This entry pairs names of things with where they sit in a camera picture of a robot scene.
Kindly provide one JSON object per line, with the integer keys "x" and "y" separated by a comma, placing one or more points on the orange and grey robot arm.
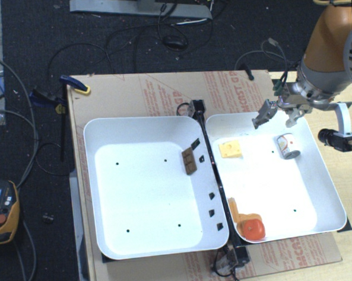
{"x": 327, "y": 44}

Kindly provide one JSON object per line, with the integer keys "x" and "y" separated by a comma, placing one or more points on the brown chocolate bar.
{"x": 189, "y": 161}

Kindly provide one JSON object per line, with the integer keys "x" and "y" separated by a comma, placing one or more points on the yellow cheese wedge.
{"x": 230, "y": 149}

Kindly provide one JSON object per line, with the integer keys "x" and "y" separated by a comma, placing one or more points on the black cylinder on white bracket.
{"x": 343, "y": 126}

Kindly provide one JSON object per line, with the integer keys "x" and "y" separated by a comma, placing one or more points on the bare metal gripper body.
{"x": 298, "y": 98}

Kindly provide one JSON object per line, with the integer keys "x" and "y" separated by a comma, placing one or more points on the orange carrot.
{"x": 234, "y": 210}

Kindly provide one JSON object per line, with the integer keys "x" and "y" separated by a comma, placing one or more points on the red tomato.
{"x": 254, "y": 230}

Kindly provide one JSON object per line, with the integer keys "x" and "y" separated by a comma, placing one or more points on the brown cardboard board red print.
{"x": 149, "y": 94}

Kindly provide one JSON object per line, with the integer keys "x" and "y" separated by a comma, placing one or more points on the white plastic tray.
{"x": 147, "y": 198}
{"x": 271, "y": 190}

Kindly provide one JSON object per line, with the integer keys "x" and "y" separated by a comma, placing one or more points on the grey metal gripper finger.
{"x": 263, "y": 115}
{"x": 293, "y": 118}

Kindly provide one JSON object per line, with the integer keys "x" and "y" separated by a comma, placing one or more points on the white can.
{"x": 287, "y": 145}

